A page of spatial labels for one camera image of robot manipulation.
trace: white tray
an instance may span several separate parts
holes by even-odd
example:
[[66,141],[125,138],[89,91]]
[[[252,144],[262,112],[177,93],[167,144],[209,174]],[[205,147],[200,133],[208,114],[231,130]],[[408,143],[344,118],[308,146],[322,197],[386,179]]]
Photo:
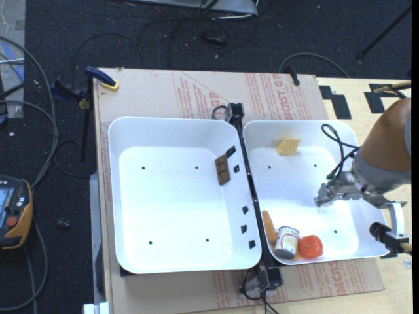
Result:
[[[215,159],[233,145],[231,181],[221,186]],[[259,231],[233,126],[119,118],[109,127],[109,153],[116,254],[124,269],[233,270],[258,263]]]
[[[383,212],[366,201],[335,201],[316,207],[321,183],[340,162],[338,143],[328,138],[321,125],[328,123],[341,141],[358,145],[351,128],[336,120],[252,121],[244,128],[244,140],[261,211],[267,210],[274,227],[290,226],[300,236],[317,235],[323,243],[321,257],[282,260],[288,265],[383,256],[388,250],[369,233],[374,222],[386,224]],[[300,139],[294,155],[280,156],[277,145],[284,139]],[[344,147],[344,154],[352,148]],[[349,158],[343,171],[349,171]]]

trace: black mouse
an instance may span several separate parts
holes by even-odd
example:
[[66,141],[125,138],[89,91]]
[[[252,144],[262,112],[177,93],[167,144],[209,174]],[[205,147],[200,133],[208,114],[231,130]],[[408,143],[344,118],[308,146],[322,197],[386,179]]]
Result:
[[228,44],[228,36],[214,30],[204,30],[201,33],[201,39],[216,48],[225,48]]

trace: black floor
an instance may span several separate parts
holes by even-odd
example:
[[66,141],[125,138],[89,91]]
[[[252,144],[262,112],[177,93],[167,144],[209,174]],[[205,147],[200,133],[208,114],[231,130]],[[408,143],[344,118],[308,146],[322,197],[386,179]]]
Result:
[[[259,17],[218,21],[221,27],[208,16],[225,14],[203,10],[201,30],[225,31],[229,37],[226,48],[214,48],[199,37],[195,9],[133,1],[26,0],[25,48],[36,57],[49,83],[62,76],[80,87],[86,86],[88,65],[270,73],[291,66],[297,73],[319,77],[405,79],[412,65],[412,12],[362,60],[357,54],[411,1],[260,0]],[[25,100],[51,111],[46,83],[28,55]],[[82,313],[82,305],[93,301],[88,184],[95,168],[93,122],[87,159],[81,163],[83,112],[76,103],[63,101],[55,101],[55,110],[63,143],[34,196],[35,217],[48,253],[48,277],[37,297],[37,309]],[[33,183],[51,150],[53,135],[46,116],[26,107],[24,119],[0,126],[1,172]],[[68,229],[57,227],[61,218],[69,223]],[[38,288],[44,256],[34,227],[26,247]],[[0,312],[24,303],[31,294],[24,250],[0,251]],[[15,313],[33,311],[29,304]]]

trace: wooden table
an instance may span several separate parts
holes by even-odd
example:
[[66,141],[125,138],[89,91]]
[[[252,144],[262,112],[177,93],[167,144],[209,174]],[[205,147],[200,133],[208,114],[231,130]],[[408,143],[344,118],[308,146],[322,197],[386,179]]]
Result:
[[[324,104],[326,107],[327,115],[330,119],[336,119],[337,115],[340,117],[343,115],[348,115],[345,112],[343,105],[340,108],[340,112],[336,114],[335,109],[333,108],[333,103],[335,99],[338,99],[336,103],[339,104],[339,101],[342,101],[343,97],[346,100],[348,110],[350,112],[351,119],[343,119],[355,132],[358,142],[361,145],[365,140],[367,134],[372,128],[375,121],[381,115],[380,113],[372,113],[369,107],[369,104],[366,100],[365,93],[371,92],[369,87],[370,84],[394,84],[400,82],[400,80],[369,80],[369,79],[343,79],[343,78],[318,78],[318,84],[320,86],[329,86],[329,88],[324,88],[323,91],[329,94],[331,99],[325,99]],[[118,278],[119,270],[115,268],[115,254],[111,254],[112,251],[115,251],[114,243],[109,239],[113,239],[112,227],[113,220],[109,217],[109,206],[106,206],[107,203],[104,200],[106,193],[109,194],[110,187],[107,185],[109,183],[109,166],[105,162],[106,154],[104,154],[103,148],[106,144],[107,133],[102,126],[103,117],[106,114],[102,111],[101,103],[103,103],[103,98],[100,100],[100,94],[103,92],[103,88],[96,84],[94,92],[94,117],[96,124],[96,147],[98,153],[98,182],[99,182],[99,197],[100,197],[100,222],[101,222],[101,242],[103,249],[103,273],[104,273],[104,283],[105,283],[105,301],[109,302],[111,313],[114,313],[114,301],[118,298],[124,299],[124,301],[132,301],[134,295],[131,293],[130,282],[121,281]],[[403,91],[410,97],[410,90]],[[153,106],[157,106],[159,101],[156,99],[150,99]],[[395,97],[383,97],[382,104],[384,108],[389,107],[394,101],[397,101]],[[115,111],[120,111],[120,116],[124,116],[126,111],[130,112],[133,106],[149,106],[147,103],[135,104],[135,103],[121,103],[114,102],[113,106]],[[411,185],[402,186],[397,190],[391,192],[387,195],[390,200],[397,201],[407,201],[408,204],[404,207],[405,215],[405,233],[410,236],[410,242],[412,243],[412,214],[411,214]],[[281,314],[313,314],[313,313],[413,313],[413,296],[412,296],[412,268],[408,268],[405,265],[405,260],[412,261],[412,257],[407,254],[400,254],[396,258],[375,258],[380,270],[380,275],[384,284],[385,290],[374,293],[364,293],[364,294],[355,294],[355,295],[345,295],[345,296],[335,296],[331,298],[319,298],[313,300],[304,300],[304,301],[295,301],[295,302],[284,302],[280,304],[272,304],[272,307],[275,308]],[[181,305],[177,303],[176,298],[171,294],[163,293],[159,294],[161,302],[166,302],[170,306]],[[137,307],[136,313],[146,313],[146,311],[141,310],[141,306]],[[207,311],[203,313],[214,313],[214,311]],[[251,306],[251,307],[240,307],[232,309],[222,309],[216,311],[220,314],[233,314],[233,313],[264,313],[264,307],[261,305]]]

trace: table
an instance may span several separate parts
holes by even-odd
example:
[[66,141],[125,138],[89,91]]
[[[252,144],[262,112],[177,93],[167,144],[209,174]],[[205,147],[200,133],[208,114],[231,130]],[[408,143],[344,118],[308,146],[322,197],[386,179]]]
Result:
[[[211,95],[209,92],[208,97],[202,96],[205,93],[204,86],[200,85],[199,80],[193,83],[194,90],[189,90],[192,84],[188,86],[186,78],[180,78],[178,83],[174,83],[175,88],[173,93],[177,99],[177,103],[174,106],[169,106],[167,102],[170,100],[168,97],[162,98],[162,90],[166,88],[167,84],[155,81],[153,84],[153,78],[157,78],[161,71],[143,71],[148,73],[151,77],[151,88],[153,90],[147,90],[144,94],[132,94],[127,101],[126,94],[133,92],[133,89],[138,83],[142,83],[138,80],[139,75],[137,71],[133,70],[118,70],[118,69],[102,69],[108,73],[111,77],[117,79],[120,83],[120,88],[117,92],[110,94],[109,90],[106,90],[99,83],[95,83],[94,90],[94,118],[95,118],[95,130],[96,130],[96,147],[98,152],[98,186],[99,186],[99,199],[100,199],[100,224],[101,224],[101,243],[103,249],[103,278],[105,284],[105,296],[104,301],[109,302],[111,313],[118,314],[116,310],[121,308],[121,303],[124,302],[123,306],[130,306],[132,304],[131,311],[135,310],[136,313],[149,313],[149,307],[141,307],[141,304],[136,303],[136,298],[139,292],[151,294],[155,300],[150,300],[150,304],[155,304],[156,312],[159,312],[159,306],[165,304],[165,308],[176,308],[177,312],[180,313],[182,310],[192,312],[188,304],[183,303],[183,299],[179,297],[182,292],[179,291],[179,287],[176,284],[179,282],[177,274],[170,277],[170,282],[173,284],[171,291],[168,292],[166,283],[159,283],[160,277],[138,277],[148,278],[144,279],[146,282],[142,283],[142,290],[138,289],[137,277],[123,278],[120,276],[120,270],[118,264],[115,262],[115,246],[113,245],[113,219],[111,217],[111,203],[106,201],[106,195],[110,194],[109,187],[109,163],[107,162],[106,155],[106,143],[107,143],[107,124],[112,118],[120,116],[132,116],[136,113],[141,113],[138,116],[164,116],[164,117],[201,117],[204,118],[208,113],[211,112],[216,103],[219,103],[221,97],[217,97],[215,94]],[[194,73],[183,73],[185,76],[196,76],[197,72]],[[252,74],[235,74],[234,76],[241,75],[246,79],[246,82],[254,77]],[[316,96],[307,100],[310,102],[316,102],[313,107],[318,108],[317,111],[313,111],[313,108],[308,108],[311,111],[311,119],[323,119],[324,114],[330,119],[343,118],[343,120],[351,126],[357,135],[359,144],[365,140],[369,130],[372,128],[375,120],[380,116],[380,113],[371,113],[371,109],[366,100],[365,93],[370,93],[370,84],[393,84],[400,82],[400,80],[374,80],[374,79],[342,79],[342,78],[316,78],[313,76],[299,76],[304,82],[301,83],[301,87],[304,85],[310,85],[313,87],[313,80],[320,86],[322,86],[323,97],[330,98],[322,100],[324,101],[324,108],[318,106],[318,100]],[[125,80],[131,80],[130,83],[125,83]],[[269,100],[269,95],[265,93],[265,98],[258,98],[257,93],[254,90],[248,90],[251,92],[251,96],[241,96],[240,91],[235,93],[235,98],[229,98],[230,102],[248,100],[247,107],[251,107],[250,113],[247,113],[247,119],[252,120],[257,118],[253,116],[257,113],[259,116],[263,116],[266,113],[261,112],[263,107],[263,101]],[[407,90],[407,95],[410,96],[410,90]],[[189,99],[190,96],[187,94],[195,94],[196,99]],[[344,105],[343,97],[346,100],[347,108]],[[384,108],[390,106],[397,99],[394,97],[383,97],[382,104]],[[198,108],[191,108],[188,104],[198,104]],[[335,112],[333,108],[340,105],[340,109]],[[405,214],[405,233],[410,236],[410,242],[412,242],[412,226],[411,226],[411,186],[402,186],[401,188],[388,194],[388,198],[397,201],[408,201],[408,204],[404,207]],[[372,258],[375,259],[376,265],[378,266],[382,282],[384,284],[384,290],[374,293],[362,293],[353,294],[346,296],[334,296],[328,298],[318,298],[305,301],[292,301],[282,302],[280,304],[272,304],[272,306],[280,313],[354,313],[356,311],[366,311],[368,313],[412,313],[412,268],[408,268],[405,265],[405,260],[411,262],[412,257],[407,254],[400,254],[397,258]],[[199,273],[188,273],[184,276],[184,280],[189,283],[190,290],[199,292],[202,285],[199,284],[201,275]],[[204,304],[206,300],[196,298],[196,305],[192,306],[195,308],[195,312],[198,311],[199,303]],[[207,311],[203,313],[214,313],[214,311]],[[261,305],[241,308],[230,308],[220,309],[216,313],[264,313],[264,307]]]

